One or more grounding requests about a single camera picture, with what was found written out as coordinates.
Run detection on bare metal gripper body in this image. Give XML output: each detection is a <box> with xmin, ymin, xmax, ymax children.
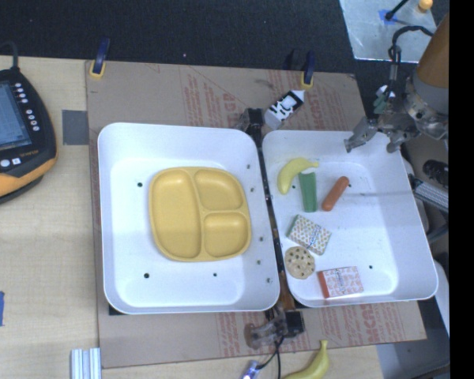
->
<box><xmin>377</xmin><ymin>91</ymin><xmax>450</xmax><ymax>141</ymax></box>

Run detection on orange sausage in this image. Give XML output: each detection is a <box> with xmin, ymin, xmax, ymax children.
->
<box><xmin>321</xmin><ymin>175</ymin><xmax>351</xmax><ymax>212</ymax></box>

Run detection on green celery stick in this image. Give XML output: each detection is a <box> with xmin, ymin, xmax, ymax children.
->
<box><xmin>297</xmin><ymin>170</ymin><xmax>318</xmax><ymax>213</ymax></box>

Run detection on black and white milk carton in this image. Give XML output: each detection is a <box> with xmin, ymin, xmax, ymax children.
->
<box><xmin>263</xmin><ymin>88</ymin><xmax>307</xmax><ymax>131</ymax></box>

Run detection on yellow banana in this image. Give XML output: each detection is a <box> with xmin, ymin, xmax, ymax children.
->
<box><xmin>276</xmin><ymin>156</ymin><xmax>320</xmax><ymax>196</ymax></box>
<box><xmin>283</xmin><ymin>339</ymin><xmax>330</xmax><ymax>379</ymax></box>

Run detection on white plastic tray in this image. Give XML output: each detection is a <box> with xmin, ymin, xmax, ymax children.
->
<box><xmin>96</xmin><ymin>122</ymin><xmax>281</xmax><ymax>316</ymax></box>
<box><xmin>261</xmin><ymin>129</ymin><xmax>440</xmax><ymax>309</ymax></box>

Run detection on green patterned packet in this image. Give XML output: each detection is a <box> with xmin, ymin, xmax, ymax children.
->
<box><xmin>285</xmin><ymin>213</ymin><xmax>333</xmax><ymax>257</ymax></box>

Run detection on beige chocolate chip biscuit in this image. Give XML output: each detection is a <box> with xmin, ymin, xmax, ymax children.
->
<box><xmin>284</xmin><ymin>246</ymin><xmax>317</xmax><ymax>280</ymax></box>

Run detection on orange patterned carton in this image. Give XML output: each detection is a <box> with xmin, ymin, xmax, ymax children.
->
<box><xmin>316</xmin><ymin>265</ymin><xmax>366</xmax><ymax>300</ymax></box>

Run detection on yellow divided plate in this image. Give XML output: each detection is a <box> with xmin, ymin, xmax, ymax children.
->
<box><xmin>147</xmin><ymin>166</ymin><xmax>253</xmax><ymax>262</ymax></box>

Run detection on brown cardboard board red print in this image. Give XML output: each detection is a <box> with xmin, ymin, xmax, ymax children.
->
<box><xmin>84</xmin><ymin>59</ymin><xmax>428</xmax><ymax>370</ymax></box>

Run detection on black cylinder on white bracket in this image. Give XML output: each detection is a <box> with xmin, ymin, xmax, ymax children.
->
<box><xmin>422</xmin><ymin>159</ymin><xmax>450</xmax><ymax>188</ymax></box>

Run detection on black block with thin wires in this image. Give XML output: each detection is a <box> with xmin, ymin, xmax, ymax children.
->
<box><xmin>243</xmin><ymin>308</ymin><xmax>306</xmax><ymax>349</ymax></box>
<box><xmin>236</xmin><ymin>107</ymin><xmax>266</xmax><ymax>134</ymax></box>

